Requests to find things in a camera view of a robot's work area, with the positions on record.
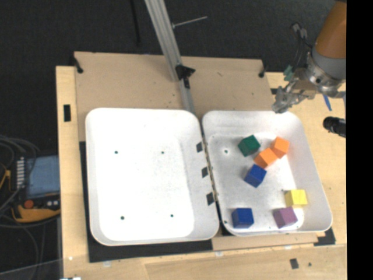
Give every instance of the empty white tray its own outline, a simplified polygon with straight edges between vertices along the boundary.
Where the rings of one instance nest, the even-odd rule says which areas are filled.
[[[198,119],[97,108],[86,117],[92,235],[108,246],[206,240],[219,229]]]
[[[330,228],[332,213],[326,199],[301,121],[292,113],[272,111],[212,111],[203,118],[206,149],[212,167],[221,218],[236,236],[281,232],[322,232]],[[261,148],[244,157],[239,142],[254,135]],[[244,181],[254,157],[280,136],[290,141],[288,154],[266,168],[262,184],[255,188]],[[284,193],[304,189],[308,205],[295,209],[298,222],[279,229],[272,212],[286,207]],[[246,229],[233,227],[236,208],[252,208],[254,224]]]

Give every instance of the red button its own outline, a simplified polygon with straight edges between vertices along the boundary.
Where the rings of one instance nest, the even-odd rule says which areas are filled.
[[[23,206],[24,206],[24,208],[28,208],[28,209],[33,208],[34,207],[34,201],[32,201],[30,199],[26,200],[24,202]]]

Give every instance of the orange cube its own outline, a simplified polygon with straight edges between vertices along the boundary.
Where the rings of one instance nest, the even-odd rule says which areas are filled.
[[[271,150],[275,155],[281,159],[289,150],[290,143],[281,137],[276,137],[276,139],[271,144]]]
[[[262,152],[260,152],[254,159],[255,164],[259,167],[265,169],[268,165],[272,164],[278,157],[276,154],[271,150],[271,148],[266,148]]]

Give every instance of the yellow cube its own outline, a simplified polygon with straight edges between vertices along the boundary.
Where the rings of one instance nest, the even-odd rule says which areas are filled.
[[[305,195],[304,190],[290,190],[285,193],[285,202],[286,206],[298,208],[302,207],[303,205],[306,205],[307,202],[307,196]]]

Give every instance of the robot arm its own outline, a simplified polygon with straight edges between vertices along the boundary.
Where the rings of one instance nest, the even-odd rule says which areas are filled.
[[[335,0],[322,30],[307,55],[305,67],[288,68],[284,74],[288,85],[277,89],[272,106],[276,113],[283,113],[304,99],[313,99],[316,93],[329,97],[345,98],[338,88],[346,81],[346,30],[347,0]],[[298,25],[298,35],[302,32]]]

